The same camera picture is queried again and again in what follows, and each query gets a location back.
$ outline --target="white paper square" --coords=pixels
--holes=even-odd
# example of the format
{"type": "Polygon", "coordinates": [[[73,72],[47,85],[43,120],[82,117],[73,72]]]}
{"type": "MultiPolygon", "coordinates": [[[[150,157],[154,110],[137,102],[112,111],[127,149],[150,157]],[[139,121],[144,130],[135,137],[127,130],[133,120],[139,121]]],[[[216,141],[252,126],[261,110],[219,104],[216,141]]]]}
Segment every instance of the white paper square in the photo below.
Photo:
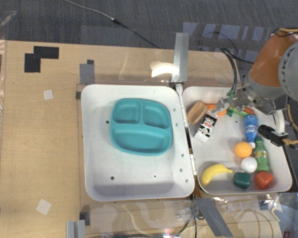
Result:
{"type": "Polygon", "coordinates": [[[53,92],[52,90],[44,91],[44,100],[51,100],[53,99],[53,92]]]}
{"type": "Polygon", "coordinates": [[[48,201],[41,199],[38,206],[36,207],[36,210],[39,213],[42,213],[44,215],[47,215],[49,213],[49,210],[51,208],[52,204],[49,203],[48,201]]]}

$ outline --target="wooden table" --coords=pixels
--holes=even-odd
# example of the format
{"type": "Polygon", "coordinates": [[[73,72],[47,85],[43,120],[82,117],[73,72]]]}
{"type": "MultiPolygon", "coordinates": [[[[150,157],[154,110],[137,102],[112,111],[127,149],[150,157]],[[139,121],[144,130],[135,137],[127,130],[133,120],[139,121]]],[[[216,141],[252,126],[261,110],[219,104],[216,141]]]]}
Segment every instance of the wooden table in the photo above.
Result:
{"type": "MultiPolygon", "coordinates": [[[[103,82],[155,84],[150,63],[173,62],[174,51],[8,41],[5,55],[0,238],[64,238],[66,222],[77,221],[81,210],[79,65],[94,60],[95,78],[103,82]],[[34,46],[59,47],[59,59],[41,59],[41,73],[25,73],[24,54],[34,46]],[[53,99],[44,99],[46,90],[53,91],[53,99]],[[41,199],[52,204],[47,215],[36,211],[41,199]]],[[[188,60],[188,81],[232,84],[224,55],[190,51],[188,60]]]]}

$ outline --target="yellow banana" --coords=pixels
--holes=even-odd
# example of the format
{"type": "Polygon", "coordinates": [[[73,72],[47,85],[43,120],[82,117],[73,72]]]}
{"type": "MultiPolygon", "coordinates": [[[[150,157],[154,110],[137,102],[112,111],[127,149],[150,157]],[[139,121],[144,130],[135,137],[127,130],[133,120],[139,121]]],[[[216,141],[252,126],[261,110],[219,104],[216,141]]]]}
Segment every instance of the yellow banana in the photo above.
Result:
{"type": "Polygon", "coordinates": [[[206,185],[208,185],[210,183],[210,181],[212,180],[213,176],[217,175],[217,174],[221,174],[221,173],[233,173],[232,169],[228,169],[226,166],[222,165],[222,164],[215,164],[212,165],[210,167],[208,167],[207,169],[205,169],[201,175],[201,185],[204,187],[206,185]]]}

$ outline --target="green soda bottle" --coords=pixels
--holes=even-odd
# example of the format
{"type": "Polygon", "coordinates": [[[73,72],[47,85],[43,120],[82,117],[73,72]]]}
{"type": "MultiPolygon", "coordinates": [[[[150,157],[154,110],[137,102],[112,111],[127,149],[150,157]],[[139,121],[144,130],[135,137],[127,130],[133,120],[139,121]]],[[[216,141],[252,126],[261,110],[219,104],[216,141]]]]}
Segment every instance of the green soda bottle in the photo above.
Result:
{"type": "Polygon", "coordinates": [[[256,147],[254,149],[254,157],[257,161],[257,169],[256,171],[269,171],[269,167],[267,165],[267,151],[264,147],[264,140],[261,137],[256,137],[255,139],[256,147]]]}

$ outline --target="teal divided plate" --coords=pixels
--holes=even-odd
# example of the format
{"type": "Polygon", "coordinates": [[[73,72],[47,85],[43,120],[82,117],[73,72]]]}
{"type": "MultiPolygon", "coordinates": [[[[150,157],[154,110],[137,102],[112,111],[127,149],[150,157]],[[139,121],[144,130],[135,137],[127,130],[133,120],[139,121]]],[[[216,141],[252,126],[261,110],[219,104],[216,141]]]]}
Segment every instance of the teal divided plate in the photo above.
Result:
{"type": "Polygon", "coordinates": [[[110,123],[110,137],[116,148],[139,155],[159,155],[172,143],[168,109],[155,101],[122,99],[116,102],[110,123]]]}

